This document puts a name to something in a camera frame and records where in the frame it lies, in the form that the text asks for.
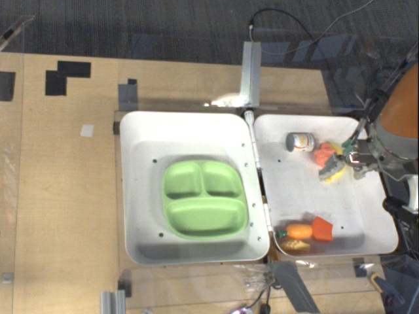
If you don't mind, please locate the red pizza slice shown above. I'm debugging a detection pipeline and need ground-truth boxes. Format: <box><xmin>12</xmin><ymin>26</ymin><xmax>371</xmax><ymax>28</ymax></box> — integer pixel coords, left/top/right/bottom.
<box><xmin>310</xmin><ymin>216</ymin><xmax>335</xmax><ymax>243</ymax></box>

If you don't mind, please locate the green divided plate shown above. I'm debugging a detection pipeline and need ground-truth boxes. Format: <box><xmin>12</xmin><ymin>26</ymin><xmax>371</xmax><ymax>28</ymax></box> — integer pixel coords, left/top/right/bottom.
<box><xmin>161</xmin><ymin>160</ymin><xmax>249</xmax><ymax>241</ymax></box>

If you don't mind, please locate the yellow banana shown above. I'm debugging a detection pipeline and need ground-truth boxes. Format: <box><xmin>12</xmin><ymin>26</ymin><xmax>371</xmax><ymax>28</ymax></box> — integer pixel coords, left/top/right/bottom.
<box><xmin>325</xmin><ymin>142</ymin><xmax>347</xmax><ymax>184</ymax></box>

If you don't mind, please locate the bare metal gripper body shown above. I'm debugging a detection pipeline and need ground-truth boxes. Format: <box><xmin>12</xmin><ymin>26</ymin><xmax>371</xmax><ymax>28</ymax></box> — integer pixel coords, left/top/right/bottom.
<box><xmin>346</xmin><ymin>139</ymin><xmax>409</xmax><ymax>181</ymax></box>

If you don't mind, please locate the pink toy food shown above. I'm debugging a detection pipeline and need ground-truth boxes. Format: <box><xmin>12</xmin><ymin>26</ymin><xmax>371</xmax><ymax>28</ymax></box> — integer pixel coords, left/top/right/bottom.
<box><xmin>313</xmin><ymin>142</ymin><xmax>337</xmax><ymax>168</ymax></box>

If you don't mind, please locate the thin black and white rod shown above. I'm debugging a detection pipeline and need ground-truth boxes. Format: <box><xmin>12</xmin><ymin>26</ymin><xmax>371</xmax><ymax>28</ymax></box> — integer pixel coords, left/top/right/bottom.
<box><xmin>244</xmin><ymin>109</ymin><xmax>275</xmax><ymax>239</ymax></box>

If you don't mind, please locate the brown bread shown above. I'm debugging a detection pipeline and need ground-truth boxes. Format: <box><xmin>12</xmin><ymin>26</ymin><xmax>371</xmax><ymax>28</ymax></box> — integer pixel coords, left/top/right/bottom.
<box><xmin>279</xmin><ymin>238</ymin><xmax>312</xmax><ymax>255</ymax></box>

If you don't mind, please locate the orange carrot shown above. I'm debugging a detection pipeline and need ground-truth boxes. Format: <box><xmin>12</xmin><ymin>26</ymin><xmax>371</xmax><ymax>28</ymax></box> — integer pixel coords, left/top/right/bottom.
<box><xmin>274</xmin><ymin>223</ymin><xmax>314</xmax><ymax>240</ymax></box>

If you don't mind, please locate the small white and orange can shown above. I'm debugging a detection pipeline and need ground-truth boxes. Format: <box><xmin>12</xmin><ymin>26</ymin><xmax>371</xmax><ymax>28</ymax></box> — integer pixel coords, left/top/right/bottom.
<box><xmin>285</xmin><ymin>132</ymin><xmax>316</xmax><ymax>154</ymax></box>

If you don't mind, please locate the white plastic tray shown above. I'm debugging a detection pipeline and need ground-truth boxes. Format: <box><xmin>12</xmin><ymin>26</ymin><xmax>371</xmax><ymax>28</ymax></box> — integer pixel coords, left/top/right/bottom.
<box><xmin>253</xmin><ymin>113</ymin><xmax>400</xmax><ymax>258</ymax></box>
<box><xmin>119</xmin><ymin>111</ymin><xmax>271</xmax><ymax>266</ymax></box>

